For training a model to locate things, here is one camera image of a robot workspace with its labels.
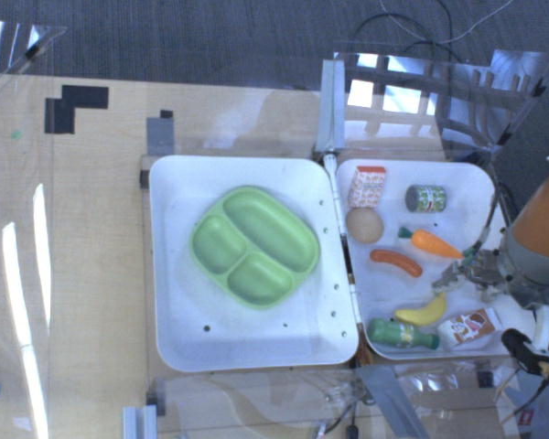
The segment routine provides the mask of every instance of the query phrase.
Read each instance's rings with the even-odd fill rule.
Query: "green divided plate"
[[[189,237],[193,260],[244,305],[280,303],[313,271],[318,238],[295,213],[257,187],[222,197]]]

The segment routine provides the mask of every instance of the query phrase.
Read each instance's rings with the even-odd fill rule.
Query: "toy soda bottle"
[[[384,343],[398,348],[427,347],[437,349],[439,337],[425,334],[409,324],[374,318],[366,331],[372,343]]]

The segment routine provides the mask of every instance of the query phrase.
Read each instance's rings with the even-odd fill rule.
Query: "yellow banana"
[[[439,293],[429,304],[418,309],[397,309],[394,317],[406,324],[414,326],[428,326],[441,317],[447,309],[446,294]]]

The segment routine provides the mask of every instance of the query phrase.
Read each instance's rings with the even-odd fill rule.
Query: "brown ball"
[[[382,219],[373,209],[352,209],[346,216],[350,236],[363,244],[379,240],[384,232]]]

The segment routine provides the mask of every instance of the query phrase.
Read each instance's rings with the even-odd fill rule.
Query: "table surface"
[[[173,113],[178,149],[180,145],[191,151],[203,149],[208,138],[221,138],[226,144],[241,141],[243,147],[255,148],[282,137],[283,150],[292,145],[293,155],[309,157],[319,93],[32,76],[4,76],[1,84],[0,233],[9,220],[16,221],[49,437],[119,437],[122,408],[142,407],[159,379],[175,396],[167,406],[168,412],[175,409],[175,416],[159,418],[163,438],[179,432],[190,438],[309,437],[318,414],[327,420],[339,414],[338,406],[321,399],[313,403],[308,382],[294,373],[301,369],[249,373],[266,376],[267,381],[243,385],[240,373],[232,373],[236,376],[232,378],[188,376],[163,365],[156,353],[154,314],[147,304],[152,249],[147,194],[139,181],[141,169],[154,160],[147,158],[146,120],[158,118],[161,111]],[[107,109],[76,108],[74,134],[45,134],[45,99],[60,99],[64,85],[108,88]],[[431,142],[427,155],[443,157],[439,139]],[[49,327],[37,283],[34,242],[29,238],[28,203],[41,181],[50,226]],[[5,203],[8,197],[25,198],[28,203]],[[33,437],[37,425],[3,280],[0,268],[0,437]],[[489,362],[497,375],[511,372],[507,359]],[[444,372],[460,366],[454,365],[445,364]],[[435,391],[417,404],[432,437],[448,437],[454,431],[458,437],[503,434],[500,418],[511,405],[493,402],[493,389],[481,389],[473,374],[464,373],[468,367],[475,365],[457,371],[457,378],[464,381],[455,395]],[[289,397],[303,388],[310,409],[307,403],[293,403],[301,395]],[[261,395],[288,402],[284,422],[275,423],[261,412],[260,403],[252,400]],[[453,399],[461,397],[466,402],[458,402],[447,420],[439,417]],[[478,429],[469,432],[464,424]],[[358,425],[373,437],[392,437],[378,407],[359,408]],[[504,433],[511,436],[516,431],[509,427]],[[344,431],[338,428],[330,436],[343,437]]]

